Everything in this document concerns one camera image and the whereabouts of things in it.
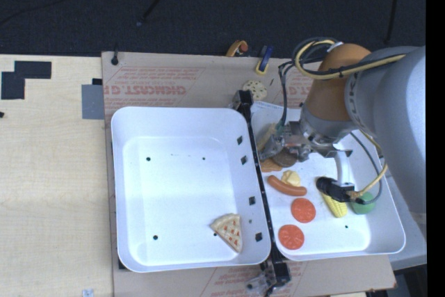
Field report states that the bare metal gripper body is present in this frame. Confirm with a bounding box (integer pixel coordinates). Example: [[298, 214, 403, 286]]
[[276, 120, 353, 161]]

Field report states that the brown round patty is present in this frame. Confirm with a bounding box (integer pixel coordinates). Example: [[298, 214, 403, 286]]
[[271, 148, 299, 168]]

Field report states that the orange toy bread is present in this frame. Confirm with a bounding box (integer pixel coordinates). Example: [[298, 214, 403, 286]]
[[259, 158, 284, 173]]

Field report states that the pale yellow lumpy toy food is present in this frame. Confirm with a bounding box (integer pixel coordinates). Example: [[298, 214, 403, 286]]
[[280, 169, 302, 188]]

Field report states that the thin black rod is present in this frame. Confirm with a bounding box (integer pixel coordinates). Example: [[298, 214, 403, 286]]
[[241, 104, 284, 267]]

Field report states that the orange sausage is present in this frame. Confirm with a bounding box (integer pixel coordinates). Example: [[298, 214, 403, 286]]
[[266, 175, 308, 198]]

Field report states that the orange round slice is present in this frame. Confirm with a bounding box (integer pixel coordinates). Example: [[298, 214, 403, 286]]
[[291, 197, 317, 224], [277, 224, 306, 251]]

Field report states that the beige round biscuit with holes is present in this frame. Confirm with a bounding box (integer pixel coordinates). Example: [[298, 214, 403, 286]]
[[241, 79, 268, 102]]

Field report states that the yellow corn cob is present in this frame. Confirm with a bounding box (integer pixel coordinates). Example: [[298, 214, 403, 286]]
[[319, 191, 349, 219]]

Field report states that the green ball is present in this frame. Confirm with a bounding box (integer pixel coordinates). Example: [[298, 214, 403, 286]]
[[350, 191, 377, 216]]

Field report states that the white plastic tray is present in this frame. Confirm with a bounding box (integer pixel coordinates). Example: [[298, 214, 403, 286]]
[[110, 106, 272, 273], [250, 100, 407, 262]]

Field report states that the yellow pizza slice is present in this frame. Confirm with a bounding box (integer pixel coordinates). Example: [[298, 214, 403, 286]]
[[209, 213, 243, 254]]

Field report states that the brown cardboard board red print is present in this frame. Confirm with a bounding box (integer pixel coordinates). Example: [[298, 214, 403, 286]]
[[100, 51, 398, 297]]

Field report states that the black cylinder on white bracket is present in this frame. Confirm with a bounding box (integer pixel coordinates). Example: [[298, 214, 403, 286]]
[[315, 149, 357, 203]]

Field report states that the black block with thin wires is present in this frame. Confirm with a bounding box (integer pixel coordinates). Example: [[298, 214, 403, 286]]
[[259, 257, 293, 294], [230, 90, 254, 111]]

